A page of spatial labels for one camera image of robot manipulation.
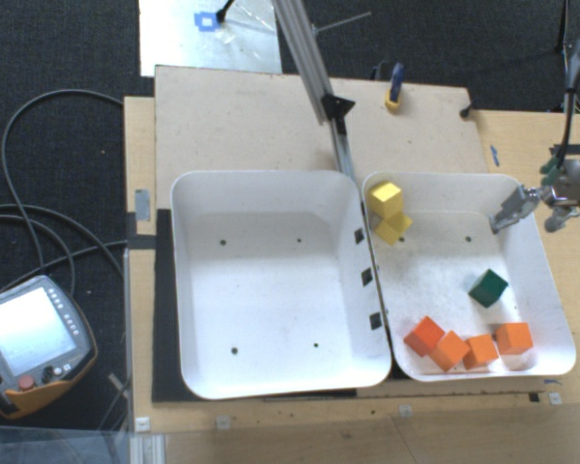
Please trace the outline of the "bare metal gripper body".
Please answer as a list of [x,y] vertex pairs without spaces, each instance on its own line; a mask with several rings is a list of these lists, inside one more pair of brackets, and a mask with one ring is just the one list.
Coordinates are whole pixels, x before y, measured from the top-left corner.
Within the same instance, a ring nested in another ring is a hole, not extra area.
[[554,156],[540,168],[540,197],[551,208],[580,209],[580,154],[566,155],[559,164],[559,148],[553,151]]

